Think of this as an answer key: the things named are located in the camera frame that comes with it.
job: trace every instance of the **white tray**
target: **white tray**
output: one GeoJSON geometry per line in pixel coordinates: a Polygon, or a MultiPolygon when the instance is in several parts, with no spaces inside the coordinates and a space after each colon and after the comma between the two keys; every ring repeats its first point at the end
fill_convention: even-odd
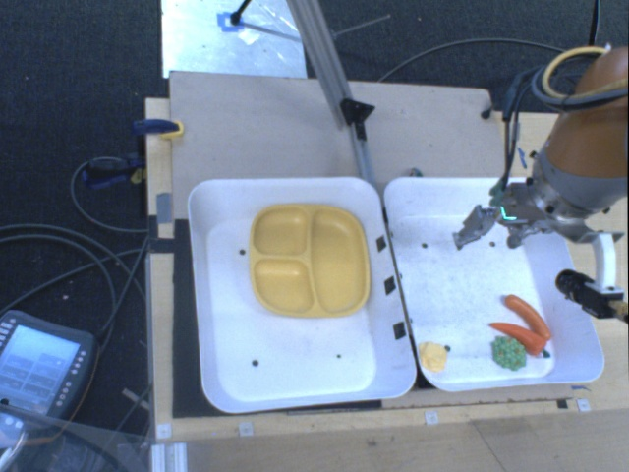
{"type": "Polygon", "coordinates": [[[210,180],[190,194],[201,382],[229,413],[376,400],[403,395],[417,369],[377,192],[356,178],[210,180]],[[372,271],[370,297],[344,318],[276,315],[260,304],[249,275],[252,222],[265,207],[289,203],[345,208],[363,224],[372,271]]]}
{"type": "Polygon", "coordinates": [[[447,344],[446,369],[422,369],[448,391],[521,384],[581,383],[602,372],[603,356],[592,319],[566,300],[554,280],[573,268],[565,240],[537,234],[522,247],[506,246],[508,231],[495,225],[481,240],[458,251],[452,233],[475,205],[486,205],[495,179],[400,178],[384,193],[391,242],[417,343],[447,344]],[[553,338],[550,358],[528,356],[513,372],[491,359],[497,331],[491,322],[524,322],[502,303],[516,294],[536,307],[553,338]]]}

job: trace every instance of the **blue screen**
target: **blue screen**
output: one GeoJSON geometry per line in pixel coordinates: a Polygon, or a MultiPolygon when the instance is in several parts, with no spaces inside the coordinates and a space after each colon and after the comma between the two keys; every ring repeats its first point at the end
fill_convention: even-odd
{"type": "Polygon", "coordinates": [[[18,325],[0,356],[0,399],[46,414],[79,344],[18,325]]]}

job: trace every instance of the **yellow divided plate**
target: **yellow divided plate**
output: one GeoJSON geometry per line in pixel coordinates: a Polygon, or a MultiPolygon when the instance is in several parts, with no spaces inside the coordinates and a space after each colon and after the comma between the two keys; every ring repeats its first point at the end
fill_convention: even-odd
{"type": "Polygon", "coordinates": [[[250,274],[257,299],[291,317],[343,317],[370,294],[365,232],[349,211],[276,205],[254,219],[250,274]]]}

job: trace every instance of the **black floor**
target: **black floor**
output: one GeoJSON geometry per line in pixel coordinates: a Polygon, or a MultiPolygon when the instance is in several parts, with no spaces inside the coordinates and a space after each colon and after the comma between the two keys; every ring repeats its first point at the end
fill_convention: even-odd
{"type": "MultiPolygon", "coordinates": [[[[370,81],[421,51],[463,39],[508,37],[559,48],[586,44],[594,5],[594,0],[320,2],[336,31],[391,15],[337,40],[348,78],[370,81]]],[[[628,4],[601,1],[598,44],[627,43],[628,4]]],[[[62,226],[114,252],[142,245],[141,233],[109,231],[85,220],[73,206],[69,187],[88,159],[138,150],[130,128],[143,117],[143,100],[167,95],[160,27],[160,0],[0,0],[0,227],[62,226]]],[[[388,80],[485,88],[499,107],[514,75],[552,57],[533,46],[468,44],[421,58],[388,80]]],[[[532,101],[525,108],[540,109],[532,101]]],[[[145,228],[142,186],[127,183],[93,192],[78,185],[81,204],[99,220],[145,228]]],[[[32,227],[0,231],[0,306],[89,262],[83,252],[58,240],[6,241],[15,234],[49,232],[32,227]]],[[[131,266],[133,256],[125,262],[131,266]]],[[[126,274],[108,267],[120,295],[126,274]]],[[[143,280],[143,267],[138,278],[143,280]]],[[[19,309],[97,332],[110,314],[111,298],[104,276],[91,270],[33,295],[19,309]]],[[[122,390],[141,393],[147,383],[144,302],[132,287],[77,420],[116,428],[132,406],[122,390]]],[[[145,412],[136,411],[124,430],[142,432],[145,421],[145,412]]]]}

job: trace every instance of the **wooden table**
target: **wooden table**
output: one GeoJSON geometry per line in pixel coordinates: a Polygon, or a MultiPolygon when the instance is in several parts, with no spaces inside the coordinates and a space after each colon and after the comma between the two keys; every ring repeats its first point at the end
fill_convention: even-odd
{"type": "MultiPolygon", "coordinates": [[[[415,135],[412,140],[402,138],[403,144],[406,142],[413,147],[411,151],[418,155],[432,152],[429,166],[423,169],[426,175],[458,173],[465,176],[470,166],[461,167],[464,166],[461,162],[466,161],[472,163],[471,176],[491,176],[496,173],[494,169],[501,168],[500,114],[494,114],[493,119],[483,124],[469,120],[471,114],[480,114],[488,105],[484,91],[363,84],[353,84],[353,89],[375,97],[381,95],[380,103],[397,93],[401,106],[404,105],[402,98],[408,101],[409,95],[415,97],[414,105],[408,108],[404,105],[396,114],[384,110],[386,114],[381,120],[374,120],[371,125],[368,121],[374,168],[383,182],[406,173],[411,162],[408,160],[410,152],[398,155],[396,160],[395,152],[400,150],[387,144],[384,128],[390,121],[387,123],[386,117],[393,116],[397,117],[393,122],[397,121],[400,128],[408,127],[409,135],[415,135]],[[435,97],[440,103],[450,105],[444,107],[449,110],[444,113],[458,115],[443,119],[439,117],[442,114],[434,114],[430,101],[435,97]],[[471,146],[470,154],[459,157],[458,167],[448,166],[452,155],[445,153],[443,147],[451,146],[453,139],[470,131],[480,132],[469,137],[483,142],[479,149],[484,153],[475,153],[471,146]],[[491,151],[487,150],[488,145],[493,146],[491,151]],[[378,164],[379,156],[387,162],[386,166],[378,164]]],[[[169,99],[149,99],[146,117],[170,119],[170,108],[169,99]]],[[[256,118],[255,111],[243,117],[256,118]]],[[[520,147],[526,154],[540,148],[554,119],[552,114],[522,114],[520,147]]],[[[157,215],[161,201],[161,220],[156,232],[163,240],[172,239],[174,235],[172,217],[164,216],[163,199],[173,194],[173,177],[176,182],[177,175],[184,172],[176,166],[173,168],[175,145],[176,142],[156,135],[149,135],[146,141],[148,211],[152,216],[157,215]]],[[[265,156],[249,158],[265,159],[265,156]]],[[[514,175],[525,174],[526,170],[516,162],[514,175]]],[[[177,199],[171,199],[172,203],[166,202],[167,205],[176,204],[177,199]]],[[[177,217],[177,207],[172,206],[173,210],[173,216],[177,217]]],[[[591,225],[626,231],[626,200],[610,214],[593,219],[591,225]]],[[[589,246],[570,245],[570,251],[577,270],[594,273],[594,256],[589,246]]],[[[617,281],[626,288],[626,237],[618,243],[617,253],[617,281]]],[[[522,386],[462,393],[412,391],[404,397],[384,401],[381,409],[372,411],[173,418],[173,264],[173,255],[167,251],[153,251],[148,260],[154,431],[159,443],[187,443],[184,452],[190,470],[511,471],[594,470],[596,467],[602,471],[621,470],[629,459],[625,445],[629,430],[627,326],[620,321],[595,321],[605,368],[598,380],[579,386],[522,386]]]]}

